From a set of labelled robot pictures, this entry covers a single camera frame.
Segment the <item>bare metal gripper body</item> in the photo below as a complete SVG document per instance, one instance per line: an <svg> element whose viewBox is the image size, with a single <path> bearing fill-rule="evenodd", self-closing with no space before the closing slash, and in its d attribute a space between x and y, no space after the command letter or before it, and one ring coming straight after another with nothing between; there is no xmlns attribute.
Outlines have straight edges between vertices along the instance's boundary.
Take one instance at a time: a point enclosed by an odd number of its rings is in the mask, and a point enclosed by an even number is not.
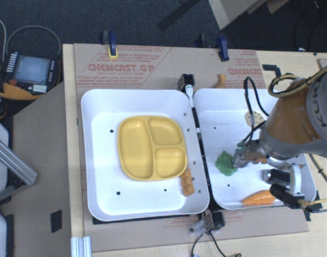
<svg viewBox="0 0 327 257"><path fill-rule="evenodd" d="M263 141L251 141L243 153L244 167L248 164L268 164L282 169L288 165L288 157L274 152Z"/></svg>

